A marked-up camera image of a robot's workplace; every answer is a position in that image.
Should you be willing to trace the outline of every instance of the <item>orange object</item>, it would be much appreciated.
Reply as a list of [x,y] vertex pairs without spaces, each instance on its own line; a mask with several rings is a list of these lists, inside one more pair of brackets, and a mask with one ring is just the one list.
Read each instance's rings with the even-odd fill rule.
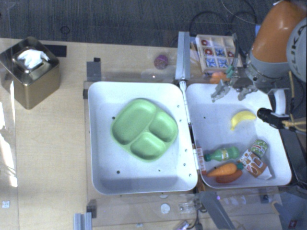
[[226,77],[226,74],[222,71],[216,71],[212,74],[211,78],[210,78],[210,83],[215,83],[218,84],[220,82],[220,80],[223,79],[224,81],[229,81],[230,79],[228,79]]
[[242,174],[243,172],[241,170],[237,170],[231,175],[218,176],[215,180],[217,183],[230,183],[238,179]]
[[231,175],[236,172],[237,169],[242,170],[243,164],[234,164],[234,163],[226,163],[220,167],[217,167],[215,170],[212,170],[207,174],[207,176],[222,176],[222,175]]
[[306,17],[306,6],[297,1],[281,1],[265,17],[252,46],[256,59],[287,62],[286,48],[296,25]]

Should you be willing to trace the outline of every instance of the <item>wire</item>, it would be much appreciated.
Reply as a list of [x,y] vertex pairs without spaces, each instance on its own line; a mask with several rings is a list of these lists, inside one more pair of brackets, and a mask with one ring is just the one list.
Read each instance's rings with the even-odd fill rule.
[[[290,86],[291,86],[291,103],[293,103],[293,100],[295,98],[295,91],[294,91],[294,82],[293,82],[293,76],[292,76],[292,71],[289,71],[289,79],[290,79]],[[291,122],[289,121],[283,121],[283,124],[286,126],[286,127],[295,127],[297,130],[299,131],[302,131],[302,132],[306,132],[307,130],[306,129],[303,129],[303,128],[300,128],[298,127],[298,125],[304,125],[306,124],[306,121],[301,121],[301,122],[295,122],[294,121],[294,117],[293,117],[293,114],[292,114],[292,109],[293,109],[293,105],[291,105],[291,109],[290,109],[290,119],[291,119]]]
[[203,14],[206,14],[206,13],[215,14],[217,17],[219,17],[219,18],[222,19],[222,21],[224,22],[224,24],[227,25],[227,28],[229,27],[229,26],[228,26],[227,20],[226,20],[221,14],[219,14],[219,13],[217,13],[217,12],[214,12],[214,11],[205,10],[205,11],[199,12],[198,14],[196,14],[196,15],[192,18],[192,20],[191,20],[191,22],[190,22],[190,24],[189,24],[189,32],[190,32],[190,35],[191,35],[191,29],[192,29],[192,26],[193,26],[193,24],[194,24],[194,21],[195,21],[199,16],[201,16],[201,15],[203,15]]
[[200,219],[199,219],[199,216],[198,216],[198,209],[197,209],[197,210],[196,210],[196,219],[195,219],[195,221],[194,221],[194,223],[193,223],[192,226],[187,227],[187,230],[190,230],[190,229],[194,228],[195,225],[196,225],[197,223],[199,223],[199,222],[200,222]]
[[231,65],[236,68],[236,65],[238,63],[238,55],[239,55],[239,41],[238,41],[238,37],[236,35],[236,33],[232,34],[232,37],[235,41],[235,55],[234,55],[234,58],[231,62]]
[[300,102],[297,104],[296,107],[293,107],[292,113],[294,113],[300,107],[300,105],[303,103],[304,97],[305,97],[305,91],[304,91],[304,87],[303,87],[302,82],[300,80],[297,80],[297,83],[299,84],[299,86],[301,88],[301,91],[303,93],[303,98],[301,98]]
[[[243,0],[243,1],[253,10],[253,13],[256,14],[256,13],[255,13],[255,10],[254,10],[253,6],[251,6],[251,4],[250,4],[247,0]],[[246,22],[246,23],[253,24],[253,25],[258,25],[258,24],[256,24],[256,23],[253,23],[253,22],[244,20],[244,19],[241,18],[241,17],[238,17],[237,15],[235,15],[234,13],[232,13],[232,12],[226,7],[226,5],[224,4],[223,0],[221,0],[221,2],[222,2],[223,7],[224,7],[231,15],[237,17],[238,19],[240,19],[240,20],[242,20],[242,21],[244,21],[244,22]]]
[[244,227],[244,225],[242,223],[238,222],[237,220],[232,220],[232,221],[238,224],[236,229],[243,228],[243,230],[246,230],[246,228]]
[[171,43],[169,44],[169,47],[173,47],[174,43],[178,43],[178,35],[175,36],[175,37],[173,38],[173,40],[172,40]]
[[254,16],[255,24],[258,24],[258,19],[257,19],[257,16],[256,16],[255,13],[251,13],[251,12],[249,12],[249,11],[239,11],[239,12],[233,14],[233,15],[230,17],[230,20],[229,20],[229,29],[232,29],[231,25],[233,24],[233,20],[234,20],[235,18],[238,18],[237,15],[238,15],[238,14],[242,14],[242,13],[246,13],[246,14],[250,14],[250,15]]

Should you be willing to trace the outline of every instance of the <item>carrot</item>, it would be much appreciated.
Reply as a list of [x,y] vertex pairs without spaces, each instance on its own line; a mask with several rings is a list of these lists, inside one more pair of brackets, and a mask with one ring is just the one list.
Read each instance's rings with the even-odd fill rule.
[[223,79],[224,81],[229,81],[230,79],[228,79],[226,77],[226,74],[222,71],[218,71],[218,72],[214,72],[210,78],[210,83],[216,83],[218,84],[220,82],[220,80]]
[[223,175],[223,176],[218,176],[215,178],[217,183],[230,183],[238,179],[243,172],[241,170],[237,170],[231,175]]
[[237,169],[242,170],[243,164],[239,163],[238,165],[236,165],[234,163],[226,163],[220,167],[217,167],[215,170],[209,172],[207,176],[212,177],[212,176],[231,175],[234,172],[236,172]]

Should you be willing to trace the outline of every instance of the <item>green divided plate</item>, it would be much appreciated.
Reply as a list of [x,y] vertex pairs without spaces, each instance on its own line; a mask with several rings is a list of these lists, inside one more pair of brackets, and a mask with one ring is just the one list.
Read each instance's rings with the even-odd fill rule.
[[175,120],[154,103],[136,99],[128,103],[111,125],[112,138],[136,158],[160,158],[178,135]]

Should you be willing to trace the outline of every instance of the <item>dark floor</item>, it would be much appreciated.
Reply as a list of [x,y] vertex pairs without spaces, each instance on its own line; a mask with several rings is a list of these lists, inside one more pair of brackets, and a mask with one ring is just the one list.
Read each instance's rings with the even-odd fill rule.
[[[0,0],[14,2],[10,9],[11,35],[2,37],[39,40],[169,46],[178,31],[188,31],[191,19],[199,12],[191,32],[224,35],[231,14],[221,0]],[[261,23],[276,0],[246,0]],[[224,0],[238,16],[255,22],[252,9],[243,0]],[[249,50],[254,40],[254,25],[234,18],[232,30],[240,45]]]

